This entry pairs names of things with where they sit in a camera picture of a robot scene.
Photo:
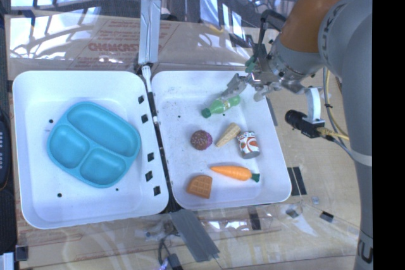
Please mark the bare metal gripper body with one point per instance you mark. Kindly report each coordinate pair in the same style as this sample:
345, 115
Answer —
269, 76

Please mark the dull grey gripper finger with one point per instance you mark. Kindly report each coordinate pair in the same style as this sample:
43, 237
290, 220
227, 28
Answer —
261, 93
236, 84

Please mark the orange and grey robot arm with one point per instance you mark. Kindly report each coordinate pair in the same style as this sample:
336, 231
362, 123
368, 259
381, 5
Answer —
354, 72

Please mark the green plastic bottle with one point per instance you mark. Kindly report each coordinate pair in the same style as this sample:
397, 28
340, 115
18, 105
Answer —
221, 106

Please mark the beige ice cream cone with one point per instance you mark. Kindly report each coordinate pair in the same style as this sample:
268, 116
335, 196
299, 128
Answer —
228, 134

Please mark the white and orange can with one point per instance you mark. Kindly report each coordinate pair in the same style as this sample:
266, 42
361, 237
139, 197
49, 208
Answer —
248, 144

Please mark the white plastic tray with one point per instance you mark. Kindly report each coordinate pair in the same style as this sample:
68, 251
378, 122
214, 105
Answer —
41, 98
183, 110

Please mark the brown doughnut with sprinkles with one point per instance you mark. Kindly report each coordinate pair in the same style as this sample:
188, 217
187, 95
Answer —
201, 140

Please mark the brown cardboard board red print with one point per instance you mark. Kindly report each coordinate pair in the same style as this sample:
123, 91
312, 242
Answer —
190, 38

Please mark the orange carrot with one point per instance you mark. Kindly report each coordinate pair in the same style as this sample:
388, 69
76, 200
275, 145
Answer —
232, 172

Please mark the orange waffle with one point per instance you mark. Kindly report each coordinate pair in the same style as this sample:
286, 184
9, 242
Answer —
200, 186

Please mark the blue divided plate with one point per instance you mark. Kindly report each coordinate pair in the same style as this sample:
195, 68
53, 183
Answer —
95, 142

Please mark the black cylinder on white bracket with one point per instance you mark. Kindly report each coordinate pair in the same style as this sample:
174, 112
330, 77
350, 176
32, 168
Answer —
303, 123

